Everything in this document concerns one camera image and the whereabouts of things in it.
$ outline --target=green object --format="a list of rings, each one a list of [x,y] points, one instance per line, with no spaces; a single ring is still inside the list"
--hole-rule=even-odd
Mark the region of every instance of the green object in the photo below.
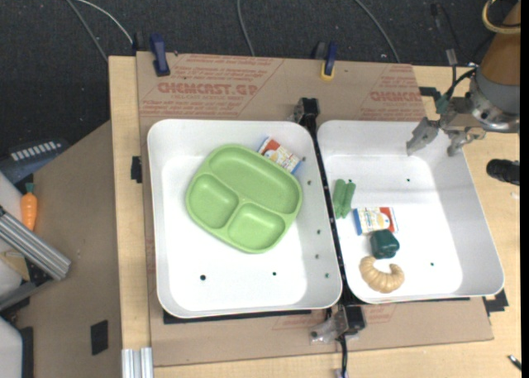
[[[334,208],[334,215],[336,218],[341,218],[341,205],[346,196],[346,182],[343,179],[338,179],[334,184],[334,193],[332,194],[332,206]]]
[[[450,98],[448,97],[448,94],[443,94],[440,96],[436,101],[436,113],[439,115],[442,115],[446,113],[446,109],[448,108],[448,104],[450,103]]]
[[[353,182],[346,183],[343,179],[336,181],[334,193],[332,194],[332,205],[336,218],[345,218],[347,216],[355,190],[356,185]]]
[[[397,238],[387,229],[372,232],[369,242],[375,259],[391,259],[400,248]]]
[[[298,215],[301,185],[286,169],[244,146],[214,150],[191,180],[186,208],[200,227],[242,251],[276,246]]]

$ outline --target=blue clamp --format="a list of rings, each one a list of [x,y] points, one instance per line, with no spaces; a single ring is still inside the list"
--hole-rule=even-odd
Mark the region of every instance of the blue clamp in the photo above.
[[[327,57],[324,64],[322,64],[322,71],[320,76],[326,81],[330,81],[334,78],[334,62],[336,60],[336,52],[338,51],[338,45],[331,41],[327,50]]]
[[[165,43],[162,39],[162,36],[158,33],[151,34],[149,43],[150,51],[152,51],[156,57],[156,60],[153,61],[156,75],[159,77],[170,75],[171,71],[169,69],[169,65],[167,64],[167,58],[165,57]]]

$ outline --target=cardboard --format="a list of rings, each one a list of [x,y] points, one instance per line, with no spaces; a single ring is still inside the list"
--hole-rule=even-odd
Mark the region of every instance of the cardboard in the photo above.
[[[146,135],[159,120],[285,120],[300,98],[317,98],[318,123],[330,119],[419,121],[425,116],[412,66],[336,62],[320,78],[320,60],[167,54],[171,75],[157,77],[154,56],[136,57],[140,112],[145,249],[155,366],[338,352],[311,344],[309,328],[325,313],[164,324],[155,290],[155,238]],[[350,350],[409,347],[493,338],[481,298],[364,305],[366,328]]]
[[[37,171],[34,182],[39,199],[35,232],[72,261],[64,280],[32,295],[17,313],[17,326],[34,330],[35,376],[120,376],[110,122]],[[91,327],[103,321],[107,349],[93,354]]]

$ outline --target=croissant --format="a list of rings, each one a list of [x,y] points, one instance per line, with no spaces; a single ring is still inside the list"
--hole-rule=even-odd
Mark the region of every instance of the croissant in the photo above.
[[[360,262],[360,273],[369,287],[380,293],[391,293],[404,282],[404,272],[400,266],[392,263],[389,266],[391,273],[382,272],[374,267],[376,259],[366,256]]]

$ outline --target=black bracket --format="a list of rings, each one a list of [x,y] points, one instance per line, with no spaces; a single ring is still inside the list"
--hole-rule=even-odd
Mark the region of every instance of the black bracket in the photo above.
[[[131,179],[135,179],[138,184],[141,184],[143,180],[143,175],[141,173],[141,157],[140,156],[132,156]]]
[[[107,320],[95,323],[90,327],[90,342],[92,346],[92,356],[95,356],[108,349]]]
[[[483,303],[488,316],[490,316],[492,312],[505,312],[505,308],[509,305],[504,289],[494,295],[493,299],[486,299],[483,297]]]
[[[441,93],[435,87],[419,87],[422,96],[433,97],[434,102],[441,98]]]
[[[35,377],[33,327],[19,330],[22,337],[22,378]]]
[[[30,282],[36,287],[43,285],[45,282],[51,280],[51,277],[47,275],[41,268],[34,265],[32,262],[26,259],[27,270],[30,275]]]

